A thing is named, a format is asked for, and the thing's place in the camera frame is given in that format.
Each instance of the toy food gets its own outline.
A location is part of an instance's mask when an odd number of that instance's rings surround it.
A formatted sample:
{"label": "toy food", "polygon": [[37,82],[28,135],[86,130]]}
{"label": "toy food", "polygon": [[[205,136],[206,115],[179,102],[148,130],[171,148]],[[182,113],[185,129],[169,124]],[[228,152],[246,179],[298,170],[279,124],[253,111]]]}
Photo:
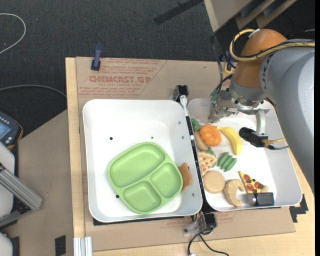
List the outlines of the toy food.
{"label": "toy food", "polygon": [[240,207],[243,204],[242,200],[237,199],[238,190],[245,191],[245,185],[239,179],[228,181],[223,190],[228,203],[235,207]]}
{"label": "toy food", "polygon": [[216,156],[215,152],[212,151],[211,147],[209,147],[209,149],[208,149],[208,150],[205,150],[204,152]]}
{"label": "toy food", "polygon": [[219,160],[218,166],[224,169],[225,172],[229,172],[237,163],[237,159],[233,158],[229,153],[225,153]]}
{"label": "toy food", "polygon": [[185,162],[181,166],[179,166],[178,169],[182,175],[182,179],[183,179],[182,190],[184,190],[187,186],[189,186],[192,183],[192,177],[190,174],[189,166]]}
{"label": "toy food", "polygon": [[217,130],[222,132],[232,143],[233,152],[236,156],[239,156],[242,152],[242,140],[240,135],[231,127],[217,127]]}
{"label": "toy food", "polygon": [[191,119],[191,124],[192,124],[192,127],[193,127],[193,130],[194,131],[199,131],[200,130],[200,124],[199,124],[199,122],[196,120],[196,119],[194,119],[194,118],[192,118]]}
{"label": "toy food", "polygon": [[208,171],[203,177],[204,188],[212,194],[217,194],[225,189],[226,181],[224,176],[218,171]]}
{"label": "toy food", "polygon": [[199,164],[202,170],[202,176],[204,176],[211,167],[214,167],[218,159],[215,155],[207,152],[199,152]]}
{"label": "toy food", "polygon": [[221,133],[217,129],[216,126],[213,126],[211,124],[206,124],[200,129],[200,135],[202,139],[204,140],[205,144],[208,146],[216,147],[218,146],[221,141]]}
{"label": "toy food", "polygon": [[198,149],[203,150],[203,151],[209,150],[209,146],[204,142],[204,140],[202,139],[202,137],[198,131],[194,132],[194,140],[195,140],[196,147]]}
{"label": "toy food", "polygon": [[249,194],[259,194],[267,193],[269,188],[260,182],[256,181],[254,178],[251,178],[248,174],[245,174],[239,171],[241,180],[245,186],[246,193]]}

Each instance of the green plate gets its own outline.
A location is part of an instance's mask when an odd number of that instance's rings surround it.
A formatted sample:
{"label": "green plate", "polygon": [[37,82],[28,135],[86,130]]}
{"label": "green plate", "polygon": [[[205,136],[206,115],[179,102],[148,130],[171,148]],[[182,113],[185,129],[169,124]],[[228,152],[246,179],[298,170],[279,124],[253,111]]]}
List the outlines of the green plate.
{"label": "green plate", "polygon": [[135,145],[113,159],[108,167],[108,177],[124,203],[142,215],[160,209],[183,187],[176,164],[152,142]]}

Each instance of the toy pizza slice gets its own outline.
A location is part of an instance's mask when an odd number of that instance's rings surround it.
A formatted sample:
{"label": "toy pizza slice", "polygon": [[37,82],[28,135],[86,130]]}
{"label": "toy pizza slice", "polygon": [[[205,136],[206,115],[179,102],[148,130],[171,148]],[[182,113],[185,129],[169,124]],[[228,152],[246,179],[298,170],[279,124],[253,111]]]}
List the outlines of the toy pizza slice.
{"label": "toy pizza slice", "polygon": [[241,171],[239,171],[241,180],[244,184],[246,193],[249,194],[261,194],[261,193],[267,193],[269,190],[268,186],[265,186],[261,184],[259,181],[257,181],[254,178],[251,178],[248,174],[245,174]]}
{"label": "toy pizza slice", "polygon": [[202,176],[204,176],[211,167],[213,167],[218,159],[210,153],[207,152],[199,152],[199,164],[202,170]]}

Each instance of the blue clip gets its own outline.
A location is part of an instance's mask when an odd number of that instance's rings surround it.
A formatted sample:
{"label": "blue clip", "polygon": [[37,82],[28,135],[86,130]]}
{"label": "blue clip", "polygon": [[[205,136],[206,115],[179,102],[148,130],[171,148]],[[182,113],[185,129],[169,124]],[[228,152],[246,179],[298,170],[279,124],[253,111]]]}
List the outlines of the blue clip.
{"label": "blue clip", "polygon": [[232,65],[234,63],[235,63],[235,59],[230,56],[230,61],[229,61],[228,65],[227,65],[227,67],[226,67],[226,70],[228,70],[229,72],[233,72]]}
{"label": "blue clip", "polygon": [[102,44],[97,44],[94,51],[94,60],[92,61],[91,70],[99,71],[100,70],[100,58],[102,54]]}

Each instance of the black clamp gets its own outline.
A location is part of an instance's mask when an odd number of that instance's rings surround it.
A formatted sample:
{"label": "black clamp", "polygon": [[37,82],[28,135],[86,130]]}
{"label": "black clamp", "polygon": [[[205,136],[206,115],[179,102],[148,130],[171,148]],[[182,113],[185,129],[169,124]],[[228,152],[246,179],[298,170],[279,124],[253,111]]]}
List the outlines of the black clamp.
{"label": "black clamp", "polygon": [[91,70],[99,71],[100,70],[100,58],[102,54],[102,44],[97,44],[94,51],[94,60],[92,61]]}
{"label": "black clamp", "polygon": [[177,85],[173,91],[173,100],[180,103],[180,96],[189,96],[189,89],[187,85]]}
{"label": "black clamp", "polygon": [[305,195],[302,195],[302,200],[300,202],[300,207],[290,206],[290,213],[293,223],[298,223],[298,215],[307,214],[309,211]]}

